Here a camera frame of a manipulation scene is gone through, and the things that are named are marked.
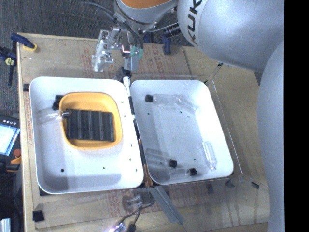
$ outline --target yellow container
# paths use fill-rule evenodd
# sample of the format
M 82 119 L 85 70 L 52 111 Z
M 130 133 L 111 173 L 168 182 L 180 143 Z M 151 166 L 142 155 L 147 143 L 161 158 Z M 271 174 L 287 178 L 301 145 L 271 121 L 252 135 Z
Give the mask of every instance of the yellow container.
M 67 143 L 76 149 L 102 149 L 117 145 L 122 139 L 122 126 L 118 107 L 114 99 L 105 93 L 96 92 L 77 92 L 69 93 L 60 100 L 59 109 L 67 109 L 111 112 L 113 114 L 114 142 L 68 139 L 66 137 L 66 120 L 62 123 L 62 133 Z

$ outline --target clamp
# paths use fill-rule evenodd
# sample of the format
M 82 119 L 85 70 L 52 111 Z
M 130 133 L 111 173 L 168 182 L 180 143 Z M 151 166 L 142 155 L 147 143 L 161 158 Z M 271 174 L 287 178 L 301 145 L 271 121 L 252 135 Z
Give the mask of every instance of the clamp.
M 12 33 L 11 40 L 13 40 L 12 49 L 0 46 L 0 59 L 4 60 L 5 64 L 10 66 L 9 83 L 8 83 L 9 86 L 12 85 L 14 67 L 17 65 L 16 43 L 17 42 L 21 43 L 24 49 L 29 51 L 35 51 L 37 48 L 36 44 L 32 43 L 25 37 L 18 35 L 16 33 Z

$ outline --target wooden surface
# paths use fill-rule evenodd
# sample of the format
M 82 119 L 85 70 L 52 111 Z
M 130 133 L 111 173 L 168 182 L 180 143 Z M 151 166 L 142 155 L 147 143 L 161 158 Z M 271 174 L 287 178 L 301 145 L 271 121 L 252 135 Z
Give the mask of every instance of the wooden surface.
M 42 203 L 46 203 L 45 199 L 39 196 L 38 184 L 36 181 L 35 159 L 33 157 L 33 142 L 29 139 L 29 121 L 26 120 L 26 113 L 29 113 L 29 107 L 25 107 L 26 101 L 29 96 L 23 91 L 23 84 L 29 84 L 33 78 L 41 75 L 48 76 L 83 76 L 90 75 L 92 78 L 104 78 L 101 73 L 95 74 L 89 68 L 89 64 L 85 63 L 85 53 L 89 58 L 91 52 L 76 52 L 73 46 L 78 45 L 83 41 L 94 48 L 96 41 L 94 39 L 79 39 L 46 35 L 32 35 L 23 34 L 25 37 L 37 41 L 39 51 L 37 53 L 28 53 L 18 47 L 18 82 L 19 82 L 19 113 L 20 113 L 20 128 L 21 128 L 21 148 L 22 148 L 22 173 L 23 173 L 23 199 L 24 199 L 24 223 L 25 231 L 31 232 L 38 230 L 32 220 L 32 211 L 39 209 Z M 63 52 L 54 46 L 61 42 L 72 44 L 72 49 Z M 181 51 L 179 55 L 175 56 L 178 63 L 174 63 L 179 67 L 178 70 L 171 70 L 169 75 L 173 72 L 178 72 L 180 78 L 188 78 L 190 75 L 194 79 L 204 81 L 212 73 L 217 66 L 217 62 L 207 58 L 204 54 L 199 52 L 193 47 L 178 47 L 175 51 Z M 152 62 L 154 58 L 145 59 L 146 65 Z M 142 78 L 149 77 L 149 75 L 142 75 Z M 241 173 L 249 176 L 250 178 L 267 184 L 265 181 L 264 168 L 261 161 L 259 144 L 257 140 L 257 126 L 256 126 L 256 99 L 258 92 L 258 85 L 253 72 L 242 70 L 234 67 L 224 67 L 216 75 L 217 92 L 220 97 L 221 106 L 225 112 L 225 118 L 228 126 L 231 128 L 231 135 L 233 142 L 237 148 L 239 155 L 239 162 L 241 165 Z M 266 195 L 264 202 L 261 206 L 263 209 L 268 209 L 267 192 L 262 193 Z M 89 194 L 82 194 L 82 197 L 88 197 Z M 70 199 L 78 198 L 80 195 L 72 195 Z M 68 196 L 52 195 L 48 197 L 48 203 L 61 202 L 67 200 Z M 191 208 L 184 208 L 184 214 L 193 214 L 191 218 L 194 221 L 203 217 L 209 216 L 205 210 L 205 206 L 197 209 L 197 206 Z M 102 231 L 103 228 L 109 228 L 114 224 L 119 217 L 107 218 L 105 220 L 98 220 L 92 222 L 75 223 L 71 225 L 55 226 L 47 229 L 40 229 L 39 231 Z M 265 222 L 265 219 L 254 220 L 252 223 Z M 43 227 L 52 226 L 45 221 Z M 224 227 L 242 225 L 241 221 L 223 224 Z M 191 226 L 192 231 L 204 231 L 202 223 L 196 222 Z M 170 224 L 162 211 L 155 211 L 146 214 L 141 214 L 139 218 L 139 230 L 144 231 L 150 228 L 155 228 L 151 231 L 182 231 L 183 229 L 178 224 Z

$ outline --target screen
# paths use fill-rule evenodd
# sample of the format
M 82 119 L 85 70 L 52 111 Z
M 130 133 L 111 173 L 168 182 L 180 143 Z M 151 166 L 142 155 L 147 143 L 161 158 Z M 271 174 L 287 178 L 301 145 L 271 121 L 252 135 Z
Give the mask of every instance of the screen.
M 0 155 L 10 154 L 19 131 L 19 128 L 0 124 Z

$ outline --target dark floor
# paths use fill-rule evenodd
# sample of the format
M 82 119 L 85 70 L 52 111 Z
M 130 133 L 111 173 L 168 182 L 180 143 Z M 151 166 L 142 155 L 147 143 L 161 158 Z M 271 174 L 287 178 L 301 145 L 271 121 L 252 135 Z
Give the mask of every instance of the dark floor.
M 79 3 L 80 0 L 0 0 L 0 46 L 12 48 L 13 32 L 97 38 L 100 29 L 108 29 L 111 21 L 104 20 L 95 8 Z M 114 0 L 95 0 L 112 10 Z M 189 45 L 182 36 L 172 39 L 172 44 Z M 9 67 L 0 60 L 0 115 L 18 113 L 17 74 L 8 85 Z M 0 219 L 20 217 L 13 199 L 15 174 L 0 174 Z

